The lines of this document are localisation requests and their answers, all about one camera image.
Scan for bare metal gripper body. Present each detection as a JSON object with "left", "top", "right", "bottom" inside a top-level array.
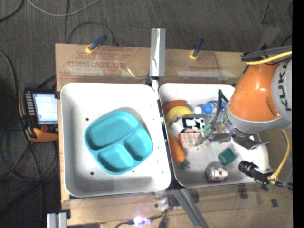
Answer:
[{"left": 208, "top": 121, "right": 233, "bottom": 143}]

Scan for white plastic tray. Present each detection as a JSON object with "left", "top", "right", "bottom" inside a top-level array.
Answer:
[
  {"left": 60, "top": 82, "right": 172, "bottom": 198},
  {"left": 158, "top": 83, "right": 265, "bottom": 189}
]

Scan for orange carton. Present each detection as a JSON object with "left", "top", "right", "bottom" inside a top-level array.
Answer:
[{"left": 178, "top": 129, "right": 203, "bottom": 150}]

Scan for black and white carton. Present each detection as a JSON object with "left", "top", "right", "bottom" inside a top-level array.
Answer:
[{"left": 181, "top": 117, "right": 206, "bottom": 131}]

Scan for green rounded block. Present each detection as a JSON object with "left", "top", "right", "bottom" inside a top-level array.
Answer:
[{"left": 217, "top": 148, "right": 237, "bottom": 166}]

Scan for orange carrot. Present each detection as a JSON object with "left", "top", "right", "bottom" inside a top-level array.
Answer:
[{"left": 168, "top": 133, "right": 190, "bottom": 171}]

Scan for clear plastic bottle blue label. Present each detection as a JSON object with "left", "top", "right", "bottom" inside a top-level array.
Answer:
[{"left": 194, "top": 100, "right": 228, "bottom": 115}]

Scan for white can red dots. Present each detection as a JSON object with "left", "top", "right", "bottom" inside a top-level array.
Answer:
[{"left": 205, "top": 166, "right": 229, "bottom": 183}]

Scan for yellow banana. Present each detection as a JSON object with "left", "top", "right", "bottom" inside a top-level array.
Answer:
[{"left": 165, "top": 105, "right": 193, "bottom": 128}]

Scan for orange toy sausage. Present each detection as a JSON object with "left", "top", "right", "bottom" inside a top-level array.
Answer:
[{"left": 163, "top": 99, "right": 187, "bottom": 114}]

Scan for blue divided plate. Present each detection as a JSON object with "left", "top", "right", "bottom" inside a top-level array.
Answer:
[{"left": 84, "top": 110, "right": 154, "bottom": 176}]

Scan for brown cardboard board red print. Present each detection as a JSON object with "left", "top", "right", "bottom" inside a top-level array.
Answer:
[{"left": 55, "top": 43, "right": 293, "bottom": 226}]

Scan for black cylinder on white bracket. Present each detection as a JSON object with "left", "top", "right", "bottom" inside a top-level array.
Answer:
[{"left": 238, "top": 142, "right": 274, "bottom": 185}]

